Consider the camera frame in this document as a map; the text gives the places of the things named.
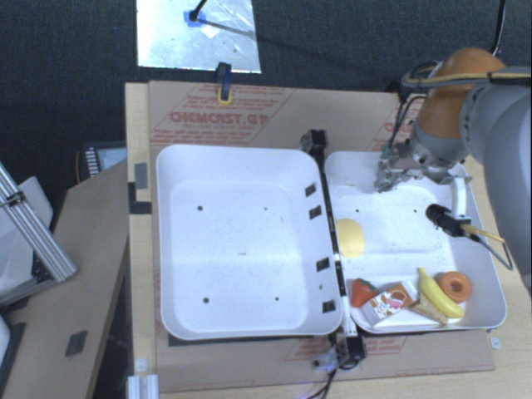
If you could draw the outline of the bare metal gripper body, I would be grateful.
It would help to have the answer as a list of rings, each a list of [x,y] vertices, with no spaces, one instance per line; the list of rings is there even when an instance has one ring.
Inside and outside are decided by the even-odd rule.
[[[455,165],[434,156],[422,144],[394,144],[378,161],[379,171],[401,171],[401,182],[426,177],[437,184],[449,182],[449,170]]]

